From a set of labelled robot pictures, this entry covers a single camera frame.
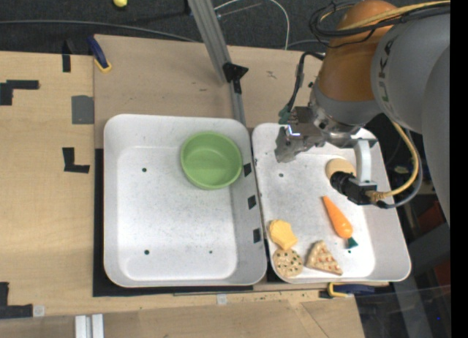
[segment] beige round toy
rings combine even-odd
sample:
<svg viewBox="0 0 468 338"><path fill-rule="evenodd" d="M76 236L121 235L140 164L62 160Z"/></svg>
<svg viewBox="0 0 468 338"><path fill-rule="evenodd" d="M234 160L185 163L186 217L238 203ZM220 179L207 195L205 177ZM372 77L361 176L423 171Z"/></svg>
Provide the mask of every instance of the beige round toy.
<svg viewBox="0 0 468 338"><path fill-rule="evenodd" d="M277 249L273 253L273 264L282 277L295 277L303 270L302 258L294 249Z"/></svg>
<svg viewBox="0 0 468 338"><path fill-rule="evenodd" d="M128 4L128 0L113 0L117 7L125 7Z"/></svg>
<svg viewBox="0 0 468 338"><path fill-rule="evenodd" d="M347 159L342 159L339 157L336 159L331 159L325 166L325 174L327 175L328 179L330 179L333 173L337 171L351 173L354 176L356 175L356 169L354 166L352 166L351 162L349 162Z"/></svg>

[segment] toy carrot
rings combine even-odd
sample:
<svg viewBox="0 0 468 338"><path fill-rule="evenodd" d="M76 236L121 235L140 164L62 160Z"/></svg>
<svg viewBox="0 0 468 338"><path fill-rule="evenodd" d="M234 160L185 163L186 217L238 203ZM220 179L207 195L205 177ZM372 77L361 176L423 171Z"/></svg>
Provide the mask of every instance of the toy carrot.
<svg viewBox="0 0 468 338"><path fill-rule="evenodd" d="M336 233L347 240L348 248L356 247L358 243L352 238L352 226L348 219L328 196L322 196L322 199Z"/></svg>

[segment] white cable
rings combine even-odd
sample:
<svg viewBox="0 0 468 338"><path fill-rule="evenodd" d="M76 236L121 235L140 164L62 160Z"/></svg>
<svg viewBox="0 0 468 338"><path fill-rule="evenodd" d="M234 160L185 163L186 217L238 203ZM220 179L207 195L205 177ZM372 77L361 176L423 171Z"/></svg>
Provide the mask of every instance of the white cable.
<svg viewBox="0 0 468 338"><path fill-rule="evenodd" d="M221 9L223 7L226 7L227 5L234 4L235 2L238 2L238 1L242 1L242 0L231 0L231 1L225 2L224 4L221 4L221 5L217 6L217 7L215 7L214 11L216 12L217 10L219 10L219 9ZM284 44L284 49L287 50L287 46L289 44L289 39L290 39L290 18L287 15L286 10L283 8L283 6L279 2L277 2L276 0L268 0L268 1L271 1L276 6L278 6L283 11L284 16L286 17L287 30L286 30L286 43Z"/></svg>

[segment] green bowl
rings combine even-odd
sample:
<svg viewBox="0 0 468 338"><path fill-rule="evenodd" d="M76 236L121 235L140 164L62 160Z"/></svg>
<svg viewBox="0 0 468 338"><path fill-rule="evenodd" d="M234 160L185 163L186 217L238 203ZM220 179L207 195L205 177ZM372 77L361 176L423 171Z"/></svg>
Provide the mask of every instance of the green bowl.
<svg viewBox="0 0 468 338"><path fill-rule="evenodd" d="M181 149L186 177L202 189L221 189L241 174L242 156L237 145L218 132L199 132L188 138Z"/></svg>

